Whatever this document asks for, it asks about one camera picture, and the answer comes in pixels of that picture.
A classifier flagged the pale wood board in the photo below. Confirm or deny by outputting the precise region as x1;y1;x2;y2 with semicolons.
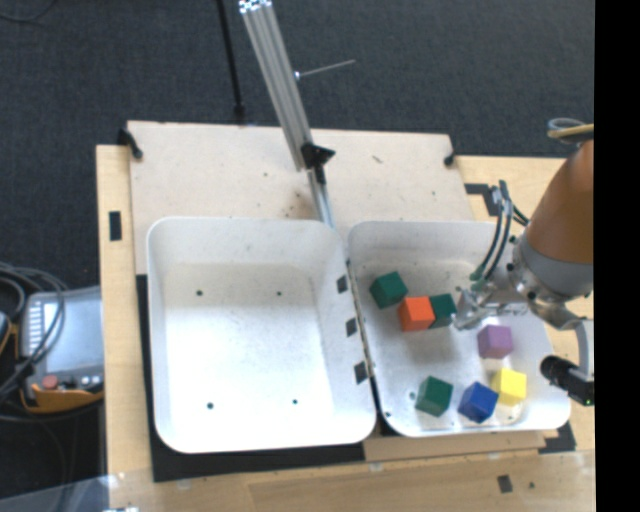
125;119;549;462

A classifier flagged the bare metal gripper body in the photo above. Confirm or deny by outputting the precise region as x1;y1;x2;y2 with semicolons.
477;251;577;330

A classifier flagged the purple cube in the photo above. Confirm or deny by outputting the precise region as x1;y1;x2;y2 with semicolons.
476;324;514;360

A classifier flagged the black cylinder on white bracket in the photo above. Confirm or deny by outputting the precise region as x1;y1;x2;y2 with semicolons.
539;310;595;407

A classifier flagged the green cube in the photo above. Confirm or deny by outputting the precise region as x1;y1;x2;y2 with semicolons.
414;375;455;418
428;292;459;330
368;270;409;310

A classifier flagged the orange cube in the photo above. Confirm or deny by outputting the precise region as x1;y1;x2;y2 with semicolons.
396;295;437;333

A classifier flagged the white plastic tray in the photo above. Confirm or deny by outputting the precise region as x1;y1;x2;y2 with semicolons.
145;215;378;455
346;220;573;439

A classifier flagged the yellow cube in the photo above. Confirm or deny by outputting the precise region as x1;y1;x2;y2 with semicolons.
490;367;529;407

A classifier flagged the blue cube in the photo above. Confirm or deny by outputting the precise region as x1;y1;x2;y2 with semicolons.
456;381;500;425

